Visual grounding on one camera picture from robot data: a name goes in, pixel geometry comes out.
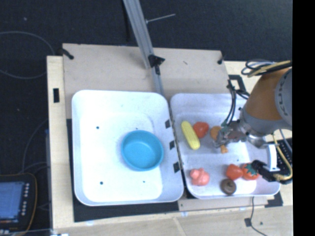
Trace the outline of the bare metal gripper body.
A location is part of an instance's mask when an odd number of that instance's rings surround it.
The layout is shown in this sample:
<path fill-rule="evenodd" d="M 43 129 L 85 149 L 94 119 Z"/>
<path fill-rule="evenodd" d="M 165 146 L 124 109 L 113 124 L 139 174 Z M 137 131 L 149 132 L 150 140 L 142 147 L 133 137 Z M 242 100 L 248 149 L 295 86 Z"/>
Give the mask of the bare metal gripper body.
<path fill-rule="evenodd" d="M 255 131 L 249 124 L 242 120 L 233 121 L 226 134 L 226 144 L 249 142 L 256 148 L 267 147 L 265 135 Z"/>

